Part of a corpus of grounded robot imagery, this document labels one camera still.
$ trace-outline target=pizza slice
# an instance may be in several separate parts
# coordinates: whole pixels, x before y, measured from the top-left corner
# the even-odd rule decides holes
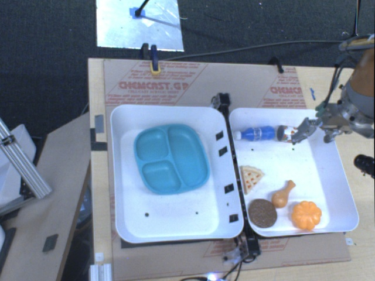
[[[245,194],[248,194],[250,190],[262,179],[264,173],[252,166],[241,166],[242,184]]]

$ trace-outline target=white tray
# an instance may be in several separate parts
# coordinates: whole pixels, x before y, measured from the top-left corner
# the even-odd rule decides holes
[[[199,135],[210,163],[202,187],[159,195],[144,185],[134,156],[134,140],[145,129],[185,124]],[[119,236],[132,243],[233,238],[243,216],[224,117],[208,107],[121,105],[111,114],[115,221]],[[222,132],[223,137],[216,139]],[[227,152],[219,157],[219,150]],[[233,188],[225,193],[224,187]]]
[[[305,117],[313,119],[315,111],[305,109],[238,108],[230,115],[232,132],[249,127],[298,126]],[[271,201],[274,192],[286,186],[287,180],[296,187],[289,195],[287,206],[277,209],[277,221],[269,228],[253,230],[264,237],[280,237],[311,233],[345,232],[355,229],[358,212],[350,192],[335,142],[324,143],[324,132],[318,129],[307,140],[296,145],[264,140],[249,142],[235,140],[239,166],[250,165],[261,169],[265,176],[245,196],[246,206],[256,198]],[[322,210],[321,222],[313,231],[293,226],[291,213],[294,205],[313,201]]]

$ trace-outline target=blue bottle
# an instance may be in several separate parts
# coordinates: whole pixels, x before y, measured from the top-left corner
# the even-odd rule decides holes
[[[247,139],[252,142],[270,140],[275,138],[275,129],[271,126],[248,128],[242,132],[233,132],[233,138],[237,141]]]

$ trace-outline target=toy orange pumpkin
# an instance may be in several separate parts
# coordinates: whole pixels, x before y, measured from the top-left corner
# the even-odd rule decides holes
[[[314,202],[302,201],[293,208],[292,221],[300,229],[313,230],[321,216],[322,210]]]

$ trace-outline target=dark floor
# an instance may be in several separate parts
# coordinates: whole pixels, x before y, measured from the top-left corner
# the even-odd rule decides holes
[[[374,33],[374,2],[362,0],[358,30]],[[345,40],[356,0],[178,0],[184,54],[287,40]],[[134,59],[96,46],[96,0],[0,0],[0,118],[41,136],[78,117],[88,102],[87,59]],[[159,58],[183,53],[160,52]],[[292,44],[189,61],[333,66],[336,44]]]

